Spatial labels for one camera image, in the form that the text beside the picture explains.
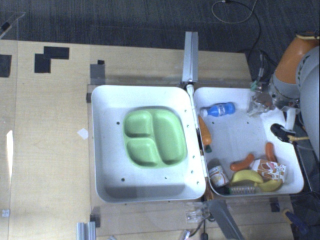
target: sausage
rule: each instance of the sausage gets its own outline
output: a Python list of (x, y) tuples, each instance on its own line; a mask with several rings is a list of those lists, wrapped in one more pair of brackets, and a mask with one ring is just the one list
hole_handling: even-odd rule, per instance
[(266, 159), (268, 161), (271, 161), (271, 162), (278, 162), (277, 161), (277, 158), (275, 156), (275, 147), (274, 147), (274, 144), (271, 143), (271, 142), (267, 142), (265, 144), (265, 156), (266, 156)]
[(255, 156), (250, 153), (246, 156), (246, 158), (243, 161), (238, 163), (232, 163), (230, 165), (230, 169), (235, 172), (247, 169), (254, 159), (255, 159)]
[(204, 146), (210, 145), (212, 142), (210, 131), (208, 130), (206, 123), (201, 118), (201, 116), (198, 116), (198, 119), (199, 119), (202, 143)]

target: banana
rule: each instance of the banana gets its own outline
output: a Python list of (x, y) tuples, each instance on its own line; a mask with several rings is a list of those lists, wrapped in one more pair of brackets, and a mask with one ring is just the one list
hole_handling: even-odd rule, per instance
[(258, 184), (264, 182), (261, 175), (254, 170), (239, 170), (233, 174), (231, 184), (242, 182), (242, 181), (252, 181)]
[(261, 189), (262, 192), (272, 192), (276, 191), (282, 185), (282, 181), (277, 181), (271, 179), (265, 183), (257, 184), (257, 186)]

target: wooden table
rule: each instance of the wooden table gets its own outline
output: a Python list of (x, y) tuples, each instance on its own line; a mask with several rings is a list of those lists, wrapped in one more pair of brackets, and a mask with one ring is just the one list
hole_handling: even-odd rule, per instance
[[(16, 81), (12, 180), (8, 191), (0, 185), (1, 200), (9, 204), (2, 209), (10, 209), (10, 216), (0, 220), (0, 239), (75, 239), (77, 223), (87, 223), (92, 209), (89, 141), (77, 133), (83, 128), (90, 130), (86, 103), (90, 64), (104, 60), (106, 77), (110, 79), (127, 80), (144, 75), (176, 80), (182, 72), (184, 52), (1, 42), (8, 51), (17, 45), (17, 54), (12, 58), (13, 62), (17, 60), (17, 75), (12, 73), (10, 78), (0, 78), (1, 92), (6, 93), (1, 101), (11, 98), (6, 92), (6, 83)], [(34, 73), (35, 54), (43, 54), (44, 46), (68, 47), (69, 59), (52, 59), (51, 73)], [(199, 75), (217, 85), (246, 86), (251, 80), (245, 56), (238, 53), (200, 51)], [(0, 173), (1, 179), (8, 177), (4, 169)], [(292, 208), (289, 197), (278, 200), (281, 209)], [(108, 221), (101, 222), (104, 229), (97, 229), (97, 232), (100, 230), (97, 239), (106, 240), (114, 235), (117, 240), (177, 240), (186, 224), (186, 218), (181, 217), (185, 205), (177, 202), (170, 206), (173, 209), (162, 210), (162, 220), (152, 221), (161, 205), (149, 203), (144, 210), (139, 210), (124, 204), (104, 204), (103, 209), (110, 216)], [(291, 227), (280, 212), (271, 212), (269, 199), (248, 201), (244, 198), (228, 201), (228, 205), (246, 239), (293, 239)], [(197, 225), (186, 226), (192, 229)], [(210, 239), (224, 239), (215, 222), (207, 223), (207, 232)]]

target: can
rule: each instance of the can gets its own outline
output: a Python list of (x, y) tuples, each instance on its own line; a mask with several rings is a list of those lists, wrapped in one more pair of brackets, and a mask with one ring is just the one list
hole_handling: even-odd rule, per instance
[(211, 180), (211, 183), (216, 187), (220, 188), (229, 183), (229, 179), (222, 169), (221, 165), (218, 165), (216, 167), (213, 167), (209, 170), (209, 177)]

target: blue bottle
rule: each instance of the blue bottle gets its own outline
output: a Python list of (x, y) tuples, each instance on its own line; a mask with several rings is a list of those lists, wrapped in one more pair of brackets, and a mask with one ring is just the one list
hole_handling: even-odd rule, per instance
[(202, 108), (200, 110), (200, 115), (206, 117), (207, 115), (213, 117), (220, 117), (227, 114), (233, 114), (236, 111), (235, 105), (232, 102), (220, 103), (213, 105), (211, 108)]

